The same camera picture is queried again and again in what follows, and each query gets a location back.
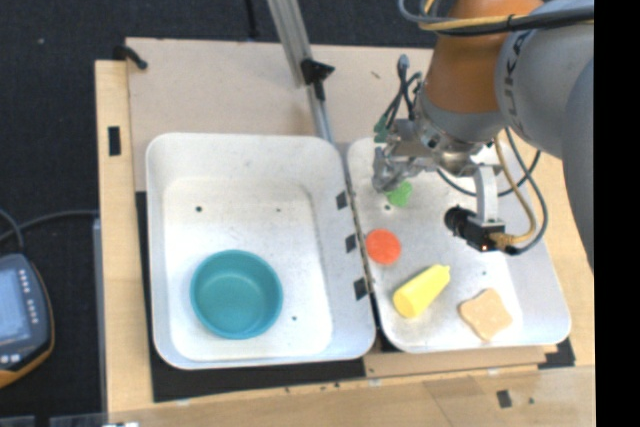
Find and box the brown cardboard board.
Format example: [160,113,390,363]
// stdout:
[124,36,561,379]

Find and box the white plastic tray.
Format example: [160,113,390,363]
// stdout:
[144,131,378,371]
[345,135,573,355]

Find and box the black cylinder on white bracket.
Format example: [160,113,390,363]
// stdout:
[444,163,507,253]

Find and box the yellow bottle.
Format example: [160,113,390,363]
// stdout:
[392,263,452,319]

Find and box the tan bread slice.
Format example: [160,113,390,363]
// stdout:
[457,287,514,343]

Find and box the teal bowl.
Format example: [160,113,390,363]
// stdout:
[188,248,285,341]

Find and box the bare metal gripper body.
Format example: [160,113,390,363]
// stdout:
[382,118,484,178]

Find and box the orange round disc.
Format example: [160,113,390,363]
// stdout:
[365,228,403,266]

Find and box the green toy vegetable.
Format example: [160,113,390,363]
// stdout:
[384,180,414,209]

